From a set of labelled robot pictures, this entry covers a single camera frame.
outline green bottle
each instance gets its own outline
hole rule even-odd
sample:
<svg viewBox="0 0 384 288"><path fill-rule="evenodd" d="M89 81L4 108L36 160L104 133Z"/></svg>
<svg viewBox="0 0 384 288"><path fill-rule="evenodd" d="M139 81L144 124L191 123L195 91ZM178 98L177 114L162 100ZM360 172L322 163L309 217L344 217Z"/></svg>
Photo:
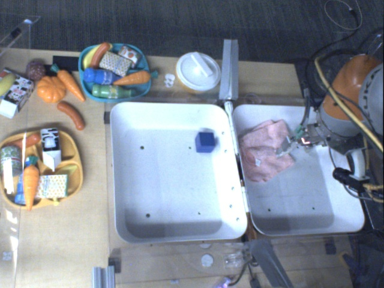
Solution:
<svg viewBox="0 0 384 288"><path fill-rule="evenodd" d="M134 95L134 91L117 85L93 84L92 95L108 99L129 98Z"/></svg>

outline blue cube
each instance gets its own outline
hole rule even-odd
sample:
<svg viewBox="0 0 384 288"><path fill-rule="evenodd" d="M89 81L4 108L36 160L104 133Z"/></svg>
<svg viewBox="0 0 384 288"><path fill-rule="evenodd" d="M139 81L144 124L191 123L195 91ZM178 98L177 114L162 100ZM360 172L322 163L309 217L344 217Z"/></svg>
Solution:
<svg viewBox="0 0 384 288"><path fill-rule="evenodd" d="M197 152L212 152L215 148L215 136L212 132L199 132L194 141Z"/></svg>

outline yellow tray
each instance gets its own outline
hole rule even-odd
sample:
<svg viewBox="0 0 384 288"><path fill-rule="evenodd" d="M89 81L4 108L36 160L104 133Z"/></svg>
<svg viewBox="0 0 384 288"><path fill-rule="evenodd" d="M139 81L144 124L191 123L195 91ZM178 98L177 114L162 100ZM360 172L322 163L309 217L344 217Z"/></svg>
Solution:
<svg viewBox="0 0 384 288"><path fill-rule="evenodd" d="M28 137L33 133L40 133L40 131L27 132L26 136ZM6 145L7 143L22 139L23 135L24 135L24 133L20 133L20 134L16 134L14 136L10 136L10 137L6 138L3 142L0 143L0 149L4 145ZM80 160L79 151L77 150L77 146L76 146L74 140L72 139L72 137L64 131L59 131L59 139L60 139L62 161L57 166L55 171L58 171L59 169L65 167L67 165L70 165L70 164L74 164L77 166L77 170L75 170L68 177L68 191L67 191L68 194L67 194L67 197L63 197L61 199L58 199L61 202L65 199L68 199L69 197L75 195L77 192L80 191L80 189L83 185L83 166L82 166L82 162ZM47 167L43 163L43 150L41 147L41 141L38 142L37 144L35 144L34 146L28 147L26 149L25 157L32 156L32 155L38 157L37 167L40 171L40 175L54 175L55 174L49 167ZM17 189L16 186L17 186L17 180L14 181L15 191ZM4 188L4 185L2 183L2 177L0 177L0 188L1 188L1 193L2 193L6 202L8 202L9 204L11 204L15 207L21 207L22 209L26 209L25 206L18 205L14 202L14 197L15 197L16 193L7 194L5 192L5 188ZM53 205L54 203L55 202L52 199L35 199L33 208L49 206L49 205Z"/></svg>

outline lid handle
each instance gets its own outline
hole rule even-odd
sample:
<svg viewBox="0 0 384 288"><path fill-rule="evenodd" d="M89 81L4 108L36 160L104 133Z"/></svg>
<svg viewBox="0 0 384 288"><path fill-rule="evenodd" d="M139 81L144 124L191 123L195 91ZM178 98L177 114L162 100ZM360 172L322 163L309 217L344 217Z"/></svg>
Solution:
<svg viewBox="0 0 384 288"><path fill-rule="evenodd" d="M212 70L208 64L204 61L199 52L192 53L192 60L196 63L198 69L204 74L204 76L209 77L213 74Z"/></svg>

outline dark gray floor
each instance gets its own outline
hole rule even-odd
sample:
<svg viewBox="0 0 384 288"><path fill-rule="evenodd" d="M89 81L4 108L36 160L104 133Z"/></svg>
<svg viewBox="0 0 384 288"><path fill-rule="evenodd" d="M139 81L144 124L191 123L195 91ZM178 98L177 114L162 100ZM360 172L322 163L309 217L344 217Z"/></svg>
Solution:
<svg viewBox="0 0 384 288"><path fill-rule="evenodd" d="M133 44L147 55L192 50L221 58L224 38L237 38L240 60L284 62L309 57L353 31L326 16L328 0L0 0L0 13L40 15L32 47L80 51L102 41ZM355 0L343 0L361 17ZM335 47L358 47L383 26L383 0L357 0L362 25ZM348 27L356 20L341 2L327 10Z"/></svg>

